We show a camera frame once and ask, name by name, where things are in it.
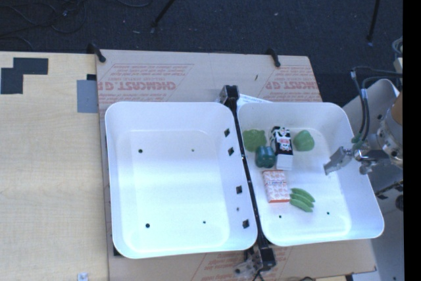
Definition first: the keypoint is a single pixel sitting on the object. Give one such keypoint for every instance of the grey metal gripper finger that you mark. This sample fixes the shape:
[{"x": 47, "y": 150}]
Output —
[
  {"x": 333, "y": 167},
  {"x": 342, "y": 152}
]

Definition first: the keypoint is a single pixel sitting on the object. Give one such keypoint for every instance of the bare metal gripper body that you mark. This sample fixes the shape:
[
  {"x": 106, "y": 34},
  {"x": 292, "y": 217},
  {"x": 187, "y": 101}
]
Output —
[{"x": 387, "y": 148}]

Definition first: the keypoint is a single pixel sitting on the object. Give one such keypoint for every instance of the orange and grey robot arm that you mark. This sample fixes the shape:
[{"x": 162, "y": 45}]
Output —
[{"x": 398, "y": 105}]

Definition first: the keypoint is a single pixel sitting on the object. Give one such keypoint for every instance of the light green bell pepper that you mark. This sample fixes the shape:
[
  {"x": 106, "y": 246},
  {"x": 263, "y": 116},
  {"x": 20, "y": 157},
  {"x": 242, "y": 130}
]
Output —
[{"x": 304, "y": 141}]

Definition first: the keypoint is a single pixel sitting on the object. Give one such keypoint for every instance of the green pea pods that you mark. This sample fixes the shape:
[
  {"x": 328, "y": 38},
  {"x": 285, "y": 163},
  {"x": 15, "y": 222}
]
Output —
[{"x": 302, "y": 200}]

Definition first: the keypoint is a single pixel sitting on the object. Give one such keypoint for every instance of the cow print milk carton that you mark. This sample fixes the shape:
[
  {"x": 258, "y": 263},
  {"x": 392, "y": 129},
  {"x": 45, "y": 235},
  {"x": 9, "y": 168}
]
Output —
[{"x": 283, "y": 145}]

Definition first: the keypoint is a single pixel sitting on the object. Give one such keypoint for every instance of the orange and white packet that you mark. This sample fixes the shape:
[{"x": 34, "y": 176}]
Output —
[{"x": 276, "y": 186}]

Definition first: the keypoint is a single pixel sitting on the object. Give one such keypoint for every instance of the white plastic tray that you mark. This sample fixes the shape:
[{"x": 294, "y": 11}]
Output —
[
  {"x": 315, "y": 227},
  {"x": 171, "y": 181}
]

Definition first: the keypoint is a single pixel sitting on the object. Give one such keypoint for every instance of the light green lettuce leaf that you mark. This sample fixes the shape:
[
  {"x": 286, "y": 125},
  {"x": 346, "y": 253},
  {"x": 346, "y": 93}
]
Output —
[{"x": 253, "y": 140}]

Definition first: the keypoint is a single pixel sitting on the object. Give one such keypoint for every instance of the thin black rod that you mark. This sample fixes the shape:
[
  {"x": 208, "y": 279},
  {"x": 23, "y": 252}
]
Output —
[{"x": 244, "y": 158}]

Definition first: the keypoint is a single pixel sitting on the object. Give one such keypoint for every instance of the white printed paper slip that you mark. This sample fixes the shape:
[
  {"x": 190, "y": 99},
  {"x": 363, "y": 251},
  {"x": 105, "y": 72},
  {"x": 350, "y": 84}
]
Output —
[{"x": 253, "y": 99}]

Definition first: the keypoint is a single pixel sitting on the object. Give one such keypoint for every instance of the brown cardboard board red print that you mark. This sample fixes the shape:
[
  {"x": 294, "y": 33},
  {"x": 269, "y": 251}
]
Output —
[{"x": 158, "y": 82}]

